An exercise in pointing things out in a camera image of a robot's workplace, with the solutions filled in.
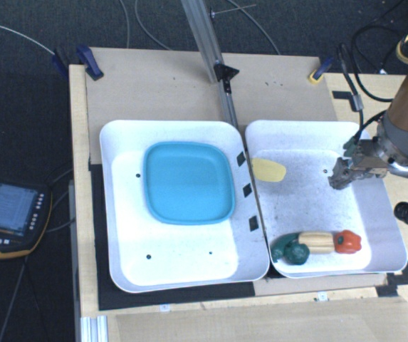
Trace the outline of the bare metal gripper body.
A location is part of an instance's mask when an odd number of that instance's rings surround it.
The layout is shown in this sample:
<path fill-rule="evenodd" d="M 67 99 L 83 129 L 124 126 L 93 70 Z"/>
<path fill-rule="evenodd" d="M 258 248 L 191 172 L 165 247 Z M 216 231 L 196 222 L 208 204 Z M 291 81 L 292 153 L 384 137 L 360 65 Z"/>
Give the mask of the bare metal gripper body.
<path fill-rule="evenodd" d="M 408 179 L 408 155 L 405 155 L 389 140 L 360 139 L 356 143 L 347 142 L 348 167 L 357 180 L 387 173 Z"/>

